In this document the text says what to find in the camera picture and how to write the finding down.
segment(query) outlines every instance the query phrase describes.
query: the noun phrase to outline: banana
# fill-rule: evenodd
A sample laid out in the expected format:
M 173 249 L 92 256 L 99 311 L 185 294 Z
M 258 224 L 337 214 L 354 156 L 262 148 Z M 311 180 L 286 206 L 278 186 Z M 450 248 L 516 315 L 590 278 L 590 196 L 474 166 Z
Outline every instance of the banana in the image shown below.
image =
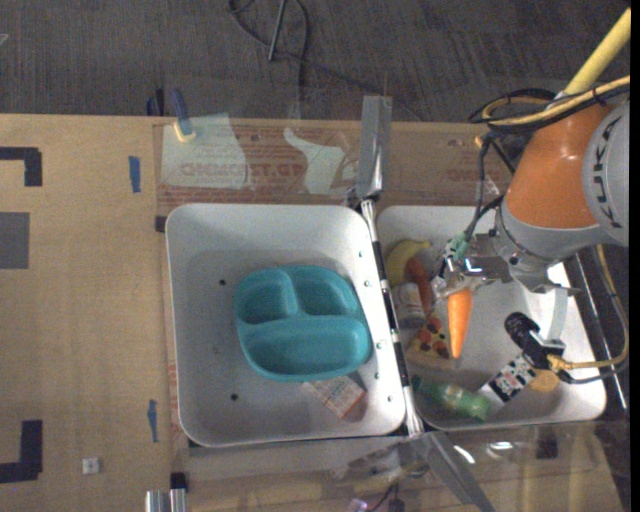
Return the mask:
M 427 240 L 417 242 L 416 240 L 402 240 L 389 251 L 385 258 L 385 269 L 387 271 L 387 279 L 393 287 L 405 281 L 405 266 L 409 258 L 415 256 L 422 249 L 428 249 L 431 243 Z

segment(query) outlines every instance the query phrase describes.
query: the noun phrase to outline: gray floor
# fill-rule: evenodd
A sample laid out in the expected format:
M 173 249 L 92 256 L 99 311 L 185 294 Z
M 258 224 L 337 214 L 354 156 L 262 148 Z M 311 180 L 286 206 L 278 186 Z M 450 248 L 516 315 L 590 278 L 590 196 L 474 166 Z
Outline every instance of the gray floor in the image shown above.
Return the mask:
M 237 0 L 245 5 L 248 0 Z M 622 0 L 300 0 L 308 13 L 304 118 L 357 119 L 366 92 L 397 120 L 464 121 L 520 87 L 565 85 L 627 6 Z M 0 111 L 144 115 L 157 87 L 180 87 L 192 115 L 285 117 L 298 65 L 267 61 L 225 0 L 0 0 Z M 279 0 L 240 19 L 270 41 Z M 279 48 L 301 50 L 288 2 Z M 336 73 L 360 82 L 337 78 Z M 630 71 L 630 48 L 602 76 Z

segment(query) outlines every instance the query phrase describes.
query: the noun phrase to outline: wooden surface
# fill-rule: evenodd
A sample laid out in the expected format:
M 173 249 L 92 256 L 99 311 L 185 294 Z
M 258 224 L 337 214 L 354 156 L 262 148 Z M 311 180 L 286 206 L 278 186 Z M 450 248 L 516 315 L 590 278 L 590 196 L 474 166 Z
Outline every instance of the wooden surface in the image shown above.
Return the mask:
M 0 485 L 0 510 L 143 510 L 171 462 L 151 118 L 0 116 L 0 146 L 35 146 L 42 187 L 0 161 L 0 211 L 29 212 L 26 270 L 0 270 L 0 463 L 43 421 L 43 472 Z M 134 194 L 129 156 L 141 162 Z M 158 408 L 158 439 L 147 419 Z M 82 459 L 103 470 L 82 475 Z

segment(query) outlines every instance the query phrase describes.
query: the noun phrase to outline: gray square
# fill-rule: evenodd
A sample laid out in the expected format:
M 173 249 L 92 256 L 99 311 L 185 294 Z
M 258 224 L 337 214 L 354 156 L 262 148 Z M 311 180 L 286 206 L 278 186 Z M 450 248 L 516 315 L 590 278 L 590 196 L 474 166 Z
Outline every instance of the gray square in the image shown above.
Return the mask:
M 0 212 L 0 269 L 29 268 L 29 214 Z

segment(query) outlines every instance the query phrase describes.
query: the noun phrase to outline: yellow tube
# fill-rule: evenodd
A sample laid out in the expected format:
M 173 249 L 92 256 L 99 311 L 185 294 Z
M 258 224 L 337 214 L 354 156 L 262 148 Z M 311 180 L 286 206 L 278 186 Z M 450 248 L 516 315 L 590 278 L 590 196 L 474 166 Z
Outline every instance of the yellow tube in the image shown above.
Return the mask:
M 630 38 L 631 8 L 628 7 L 569 82 L 564 94 L 576 94 L 589 89 Z

